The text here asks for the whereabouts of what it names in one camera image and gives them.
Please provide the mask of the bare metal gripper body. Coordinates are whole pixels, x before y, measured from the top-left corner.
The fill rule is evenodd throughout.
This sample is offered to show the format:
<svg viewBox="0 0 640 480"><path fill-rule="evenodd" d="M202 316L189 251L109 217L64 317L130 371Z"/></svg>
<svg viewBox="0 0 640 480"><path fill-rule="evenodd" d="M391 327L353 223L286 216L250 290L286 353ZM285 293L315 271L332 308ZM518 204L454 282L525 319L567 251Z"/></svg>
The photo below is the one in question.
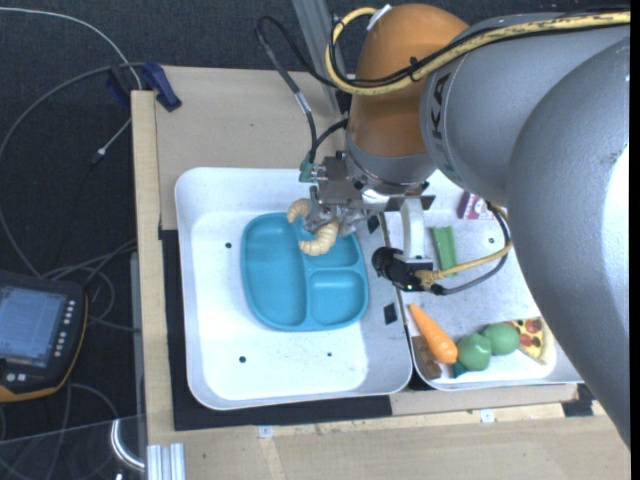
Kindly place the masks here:
<svg viewBox="0 0 640 480"><path fill-rule="evenodd" d="M435 171L427 155L327 157L318 173L315 199L341 217L398 211L407 200L417 201L420 209L428 210L435 197L426 189Z"/></svg>

